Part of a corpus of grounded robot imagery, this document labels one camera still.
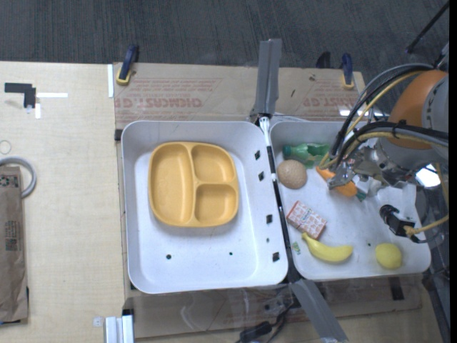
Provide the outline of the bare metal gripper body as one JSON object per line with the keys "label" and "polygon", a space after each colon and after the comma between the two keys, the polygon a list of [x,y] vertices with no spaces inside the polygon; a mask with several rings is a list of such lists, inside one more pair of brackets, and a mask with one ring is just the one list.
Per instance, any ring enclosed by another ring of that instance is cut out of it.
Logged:
{"label": "bare metal gripper body", "polygon": [[412,182],[415,174],[425,166],[440,162],[442,151],[434,146],[374,144],[355,150],[347,159],[357,161],[355,176],[372,178],[385,186],[396,187],[403,182]]}

